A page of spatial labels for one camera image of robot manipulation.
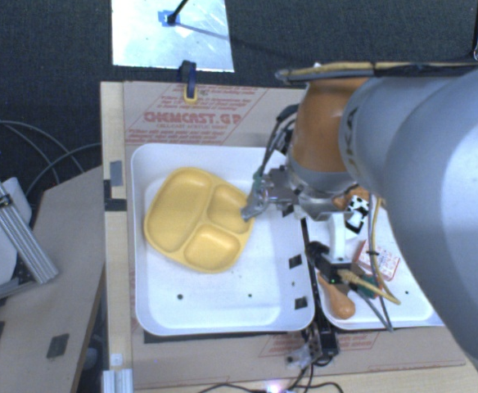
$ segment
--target yellow cable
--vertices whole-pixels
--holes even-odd
[[[363,279],[361,279],[355,273],[353,273],[352,271],[349,271],[348,269],[338,269],[337,273],[339,274],[341,279],[345,282],[351,282],[361,287],[365,287],[368,290],[375,292],[378,296],[385,297],[387,300],[391,301],[392,303],[395,303],[397,305],[401,304],[401,302],[397,300],[394,296],[381,291],[375,285],[371,284],[368,281],[364,281]]]
[[[370,251],[374,252],[376,251],[376,224],[377,224],[377,215],[379,214],[379,209],[381,208],[381,203],[382,203],[382,199],[380,197],[377,198],[377,202],[376,202],[376,208],[374,209],[373,211],[373,217],[372,217],[372,231],[370,233],[370,241],[369,241],[369,247],[370,247]],[[373,262],[373,266],[374,268],[376,269],[376,274],[377,274],[377,281],[379,282],[380,285],[383,286],[383,288],[385,289],[385,291],[390,295],[392,296],[393,298],[395,298],[395,296],[392,294],[392,292],[390,291],[390,289],[388,288],[388,286],[386,285],[386,282],[385,282],[385,279],[383,278],[383,274],[381,273],[381,270],[379,269],[379,264],[377,263],[377,255],[370,255],[371,256],[371,260]]]

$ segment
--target yellow divided plate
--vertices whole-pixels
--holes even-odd
[[[175,170],[162,184],[144,219],[144,234],[160,253],[201,272],[230,268],[254,220],[241,217],[246,195],[196,168]]]

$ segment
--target cardboard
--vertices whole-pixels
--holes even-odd
[[[128,183],[129,159],[141,144],[175,142],[264,147],[278,113],[290,104],[299,103],[303,96],[301,89],[294,88],[199,85],[199,102],[188,105],[183,101],[181,84],[125,83],[123,89],[124,160]],[[127,197],[131,199],[131,184],[126,188]],[[131,227],[128,233],[130,296],[134,298]],[[300,333],[181,341],[160,338],[146,343],[145,333],[135,319],[133,305],[131,310],[136,390],[293,378],[299,373],[298,368],[287,366],[286,357],[302,345]],[[445,327],[405,328],[394,333],[345,332],[337,338],[339,355],[318,370],[318,375],[437,368],[466,363]]]

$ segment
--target black floor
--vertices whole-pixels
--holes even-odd
[[[315,61],[442,61],[471,49],[477,0],[225,0],[236,72],[200,82],[277,87],[273,73]],[[110,0],[0,0],[0,120],[52,135],[68,150],[100,142],[99,83],[174,81],[172,70],[111,64]],[[65,151],[47,136],[14,127],[49,160]],[[77,154],[84,169],[100,148]],[[0,124],[0,177],[26,191],[47,161]],[[79,173],[65,160],[56,175]],[[56,183],[47,173],[29,194],[35,205]]]

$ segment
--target metal plate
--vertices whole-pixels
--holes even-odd
[[[111,0],[113,63],[177,69],[183,60],[198,70],[233,72],[224,0],[189,0],[176,25],[166,14],[182,0]]]

